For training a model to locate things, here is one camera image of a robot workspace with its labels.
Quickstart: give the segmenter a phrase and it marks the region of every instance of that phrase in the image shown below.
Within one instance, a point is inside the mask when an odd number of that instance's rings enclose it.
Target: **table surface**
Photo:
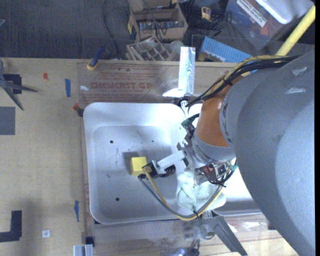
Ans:
[[[20,74],[23,85],[39,92],[23,91],[18,95],[24,107],[22,111],[4,90],[0,90],[0,106],[16,107],[15,135],[0,136],[0,232],[10,230],[11,211],[22,211],[22,237],[19,241],[0,243],[0,255],[70,256],[73,245],[83,243],[88,231],[83,121],[73,111],[79,100],[77,63],[86,60],[1,59],[5,74]],[[178,62],[159,62],[157,65],[168,66],[168,71],[173,74],[179,70]],[[203,90],[208,81],[214,82],[233,64],[197,63],[196,66],[195,84],[200,85],[197,90]],[[43,73],[48,74],[48,80],[43,78]],[[66,96],[65,79],[71,81],[71,97]],[[79,222],[74,210],[75,201],[79,202]],[[42,238],[42,230],[47,229],[50,237]],[[243,242],[252,255],[297,255],[276,231],[266,237],[261,233],[254,233],[254,236],[258,240]],[[200,250],[203,256],[228,252],[221,243],[213,241],[205,245]],[[105,255],[103,250],[103,242],[95,248],[97,255]],[[135,255],[154,255],[151,251],[148,248]],[[118,254],[134,255],[134,252],[129,250]]]

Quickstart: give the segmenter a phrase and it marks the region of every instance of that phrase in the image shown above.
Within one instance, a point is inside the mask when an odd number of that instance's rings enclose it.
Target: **white cloth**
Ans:
[[[199,210],[212,197],[219,186],[211,184],[204,175],[188,169],[177,176],[177,181],[178,186],[175,195],[177,204],[192,211]],[[209,206],[208,210],[221,207],[225,203],[226,196],[222,192]]]

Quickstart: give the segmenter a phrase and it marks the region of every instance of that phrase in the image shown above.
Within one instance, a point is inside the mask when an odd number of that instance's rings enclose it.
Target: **gray square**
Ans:
[[[16,108],[0,106],[0,135],[16,134]]]

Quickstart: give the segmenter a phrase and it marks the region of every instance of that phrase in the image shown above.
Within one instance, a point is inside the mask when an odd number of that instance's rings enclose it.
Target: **yellow cube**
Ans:
[[[146,164],[147,158],[145,156],[132,157],[130,160],[130,174],[132,176],[143,174],[142,167]]]

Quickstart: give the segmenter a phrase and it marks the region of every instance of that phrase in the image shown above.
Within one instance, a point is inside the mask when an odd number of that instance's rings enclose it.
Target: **plastic storage container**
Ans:
[[[295,26],[312,7],[310,0],[229,0],[234,27],[258,50]]]

